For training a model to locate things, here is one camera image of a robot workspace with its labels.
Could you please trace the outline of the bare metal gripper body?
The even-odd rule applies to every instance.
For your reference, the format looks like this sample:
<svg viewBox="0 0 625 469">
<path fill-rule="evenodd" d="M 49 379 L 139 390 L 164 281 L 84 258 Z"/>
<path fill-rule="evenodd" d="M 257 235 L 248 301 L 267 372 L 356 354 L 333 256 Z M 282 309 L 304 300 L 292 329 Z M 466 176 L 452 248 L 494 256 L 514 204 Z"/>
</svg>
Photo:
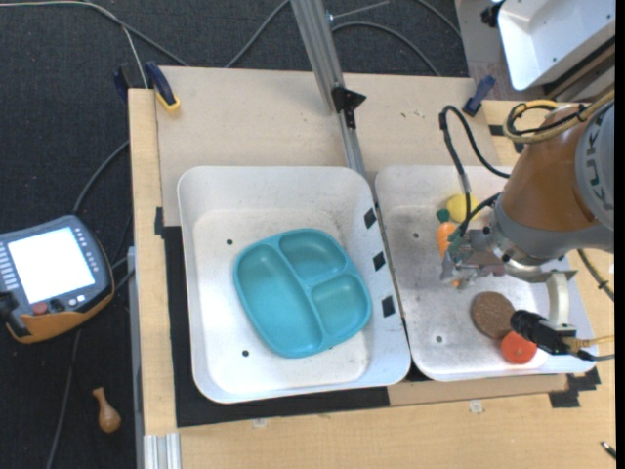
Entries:
<svg viewBox="0 0 625 469">
<path fill-rule="evenodd" d="M 483 230 L 468 230 L 453 239 L 449 258 L 456 277 L 501 277 L 506 274 L 504 261 L 489 245 L 490 234 Z"/>
</svg>

